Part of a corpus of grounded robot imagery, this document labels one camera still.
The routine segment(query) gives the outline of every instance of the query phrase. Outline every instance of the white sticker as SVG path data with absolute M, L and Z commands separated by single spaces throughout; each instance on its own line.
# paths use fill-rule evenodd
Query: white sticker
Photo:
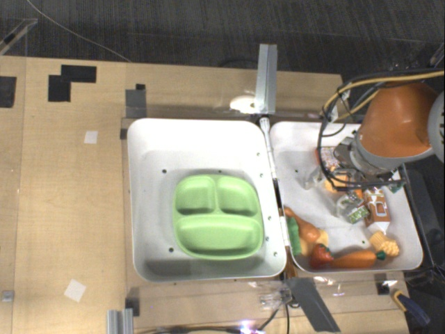
M 64 295 L 77 303 L 81 301 L 83 293 L 85 292 L 86 286 L 77 282 L 76 280 L 71 280 Z
M 83 143 L 97 143 L 98 131 L 87 131 Z

